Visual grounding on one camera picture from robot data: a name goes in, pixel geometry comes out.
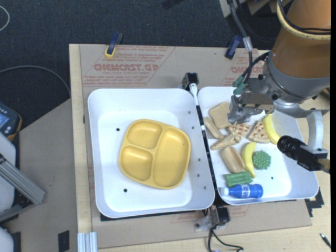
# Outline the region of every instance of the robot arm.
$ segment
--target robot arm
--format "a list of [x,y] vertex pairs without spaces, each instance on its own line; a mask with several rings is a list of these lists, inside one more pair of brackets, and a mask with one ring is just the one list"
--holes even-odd
[[278,2],[281,31],[272,50],[255,60],[265,60],[263,73],[249,77],[254,61],[233,83],[237,89],[228,118],[232,124],[244,123],[252,115],[275,109],[294,118],[307,118],[308,145],[287,136],[279,140],[278,148],[310,171],[330,172],[328,152],[321,148],[322,115],[329,110],[304,110],[300,104],[330,87],[331,0],[294,0],[287,16],[282,0]]

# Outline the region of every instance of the toy pizza slice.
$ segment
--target toy pizza slice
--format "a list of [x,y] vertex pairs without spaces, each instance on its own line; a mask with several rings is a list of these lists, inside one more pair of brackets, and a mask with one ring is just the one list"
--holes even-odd
[[239,143],[245,137],[250,128],[250,125],[235,123],[234,125],[229,126],[228,130],[234,135],[235,141]]
[[256,125],[253,127],[251,133],[247,137],[251,141],[258,143],[269,143],[269,138],[267,133],[265,132],[264,124],[261,120],[259,120]]
[[227,146],[234,145],[237,142],[235,141],[235,136],[233,134],[230,134],[229,136],[221,139],[214,145],[210,147],[211,150],[218,150],[218,149],[223,149],[226,148]]

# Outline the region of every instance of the yellow clamp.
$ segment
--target yellow clamp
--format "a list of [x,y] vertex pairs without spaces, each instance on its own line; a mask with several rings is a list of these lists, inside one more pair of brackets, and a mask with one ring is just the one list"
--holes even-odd
[[116,53],[115,52],[116,45],[121,43],[122,37],[123,37],[123,33],[116,32],[113,34],[111,43],[109,46],[106,47],[106,50],[105,50],[106,58],[111,59],[114,56],[114,54]]

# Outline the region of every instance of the yellow divided plate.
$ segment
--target yellow divided plate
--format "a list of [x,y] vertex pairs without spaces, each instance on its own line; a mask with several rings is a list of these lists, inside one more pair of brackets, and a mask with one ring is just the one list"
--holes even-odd
[[141,119],[134,121],[126,131],[119,165],[130,179],[152,187],[170,189],[183,181],[190,150],[190,140],[180,129]]

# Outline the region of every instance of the blue bottle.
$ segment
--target blue bottle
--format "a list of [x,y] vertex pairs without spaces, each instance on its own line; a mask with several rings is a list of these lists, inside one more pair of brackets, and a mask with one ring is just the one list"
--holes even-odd
[[263,187],[259,184],[254,185],[235,185],[224,188],[224,196],[231,195],[236,198],[261,198],[263,196]]

